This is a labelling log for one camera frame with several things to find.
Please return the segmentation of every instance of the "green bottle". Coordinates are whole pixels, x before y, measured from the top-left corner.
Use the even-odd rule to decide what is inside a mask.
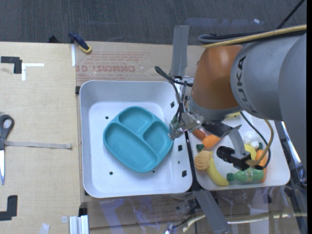
[[[257,170],[255,168],[248,168],[244,171],[238,171],[237,173],[226,174],[226,179],[228,181],[233,181],[234,179],[241,182],[251,182],[261,180],[264,176],[263,170]]]

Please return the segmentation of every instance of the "scissors blade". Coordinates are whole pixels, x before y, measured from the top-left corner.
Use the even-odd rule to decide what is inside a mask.
[[[0,173],[1,173],[1,183],[4,185],[4,150],[0,150]]]

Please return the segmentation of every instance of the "wooden surface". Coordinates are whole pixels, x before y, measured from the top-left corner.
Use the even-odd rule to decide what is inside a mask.
[[[76,73],[70,44],[0,42],[0,56],[20,57],[26,81],[13,64],[0,63],[0,112],[15,126],[9,141],[72,144],[72,149],[5,147],[5,184],[0,211],[18,196],[17,216],[0,221],[2,234],[35,234],[42,223],[49,234],[68,233],[62,216],[78,215],[80,206]]]

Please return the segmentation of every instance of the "zip tie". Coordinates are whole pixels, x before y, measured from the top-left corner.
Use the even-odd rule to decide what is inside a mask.
[[[6,140],[7,146],[21,146],[21,147],[42,147],[42,148],[58,148],[58,149],[71,149],[72,144],[53,144],[53,143],[37,143],[37,142],[18,142]]]

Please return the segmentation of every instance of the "toy banana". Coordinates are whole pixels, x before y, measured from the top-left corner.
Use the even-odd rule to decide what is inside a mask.
[[[210,157],[210,166],[207,168],[207,172],[208,172],[209,177],[212,179],[212,181],[216,183],[217,185],[219,186],[229,185],[228,180],[225,177],[223,177],[216,169],[215,161],[212,155]]]

